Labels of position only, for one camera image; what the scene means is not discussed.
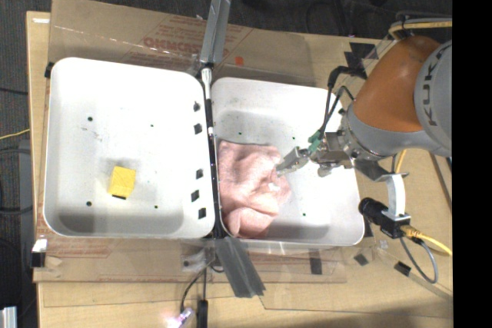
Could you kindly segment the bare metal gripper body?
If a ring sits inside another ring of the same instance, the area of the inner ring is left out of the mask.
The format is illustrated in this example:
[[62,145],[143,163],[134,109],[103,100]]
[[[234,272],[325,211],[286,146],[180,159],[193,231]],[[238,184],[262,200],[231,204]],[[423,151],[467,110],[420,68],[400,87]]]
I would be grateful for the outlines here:
[[365,147],[350,129],[316,131],[309,137],[309,158],[318,165],[319,177],[328,176],[338,167],[354,168],[366,177],[379,177],[379,155]]

